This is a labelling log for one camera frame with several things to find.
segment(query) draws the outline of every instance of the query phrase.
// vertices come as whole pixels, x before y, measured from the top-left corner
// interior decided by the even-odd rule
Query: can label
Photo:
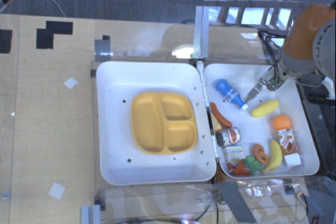
[[[244,158],[243,148],[240,145],[226,146],[223,148],[227,168],[234,169],[238,162]]]
[[[224,146],[233,145],[240,141],[240,131],[236,127],[222,130],[221,134],[223,136]]]

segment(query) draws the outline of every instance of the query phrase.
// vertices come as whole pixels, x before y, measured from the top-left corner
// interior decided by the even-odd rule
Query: white tray
[[[194,67],[185,63],[105,62],[97,70],[97,91],[100,168],[108,183],[196,182],[213,177],[216,162],[202,85]],[[131,133],[130,105],[136,95],[147,91],[171,91],[190,101],[197,125],[194,148],[173,155],[150,155],[137,148]]]
[[[264,175],[257,172],[254,178],[313,175],[319,169],[319,159],[294,81],[287,80],[275,92],[264,88],[249,104],[247,111],[241,111],[235,104],[223,102],[223,97],[215,89],[216,82],[219,79],[225,79],[240,94],[241,98],[244,98],[268,68],[269,66],[230,64],[211,64],[207,66],[204,70],[204,78],[207,84],[206,90],[209,102],[214,102],[220,113],[240,130],[240,145],[243,147],[245,157],[252,154],[253,146],[256,143],[262,145],[265,153],[270,156],[270,141],[277,139],[277,133],[272,127],[273,118],[276,115],[285,114],[291,119],[301,157],[301,165],[288,167],[283,160],[275,171],[265,172]],[[277,99],[280,103],[279,108],[260,118],[250,116],[251,110],[261,104],[260,100],[265,102],[270,99]],[[221,147],[218,147],[218,153],[223,171],[234,177],[228,172]]]
[[[270,140],[275,138],[271,121],[286,114],[292,121],[302,164],[287,167],[285,162],[274,172],[253,178],[304,176],[315,174],[319,159],[310,134],[296,85],[286,81],[276,92],[264,89],[247,111],[223,102],[215,90],[219,79],[226,79],[243,98],[255,85],[268,66],[211,64],[204,70],[207,95],[219,111],[241,132],[245,157],[254,144],[261,144],[270,156]],[[194,148],[173,155],[150,155],[137,148],[130,123],[133,98],[147,91],[171,91],[182,94],[191,103],[197,125]],[[216,162],[206,114],[202,85],[196,68],[185,63],[105,62],[97,70],[97,93],[100,135],[100,168],[104,179],[113,185],[199,182],[213,177]],[[269,115],[253,118],[252,108],[269,99],[278,99],[280,107]],[[229,176],[222,148],[218,147],[220,164]]]

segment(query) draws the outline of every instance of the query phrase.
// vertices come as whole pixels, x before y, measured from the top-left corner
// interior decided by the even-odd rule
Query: toy food
[[[224,126],[225,128],[231,128],[232,127],[232,123],[221,115],[221,113],[218,111],[217,106],[216,106],[215,103],[210,103],[210,108],[211,108],[212,114],[215,116],[215,118],[217,119],[217,121],[222,126]]]
[[[273,120],[273,127],[278,131],[278,138],[286,164],[296,166],[301,164],[301,159],[290,125],[290,119],[285,115],[278,115]]]
[[[261,164],[267,165],[269,163],[269,158],[265,154],[264,148],[261,145],[259,145],[259,144],[256,144],[253,147],[253,156]]]
[[[220,125],[220,123],[217,121],[217,119],[215,118],[215,116],[213,115],[213,113],[211,112],[211,119],[212,119],[212,124],[213,124],[213,128],[215,132],[218,132],[222,129],[222,126]]]
[[[240,142],[240,131],[238,128],[230,128],[216,132],[218,146],[229,146]]]
[[[222,94],[226,101],[238,105],[241,110],[247,109],[248,105],[242,101],[239,93],[236,92],[236,90],[233,89],[225,79],[221,79],[217,83],[216,90]]]
[[[269,160],[269,163],[268,163],[267,167],[262,170],[262,173],[264,173],[266,171],[275,170],[276,168],[279,167],[279,165],[282,162],[281,146],[277,141],[275,141],[275,140],[271,141],[271,150],[272,150],[271,159]]]
[[[237,163],[244,158],[243,148],[240,145],[226,146],[223,151],[229,170],[234,169]]]
[[[279,101],[276,99],[269,100],[256,108],[254,108],[251,112],[251,116],[258,118],[264,116],[268,113],[271,113],[274,109],[279,106]]]
[[[246,159],[239,161],[236,168],[233,169],[232,174],[234,176],[249,176],[262,168],[263,165],[259,161],[253,156],[248,156]]]

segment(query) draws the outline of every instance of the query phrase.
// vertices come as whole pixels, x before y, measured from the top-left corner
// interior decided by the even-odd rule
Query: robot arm
[[[265,42],[267,34],[260,33]],[[324,4],[306,7],[285,39],[278,59],[244,98],[249,103],[266,86],[277,90],[288,78],[318,87],[325,77],[335,86],[335,9]]]

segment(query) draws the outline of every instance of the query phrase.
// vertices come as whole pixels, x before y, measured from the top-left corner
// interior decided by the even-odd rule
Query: white bottle cap
[[[301,159],[299,153],[293,153],[284,156],[287,166],[296,166],[301,164]]]
[[[248,104],[243,104],[240,109],[245,111],[248,108]]]

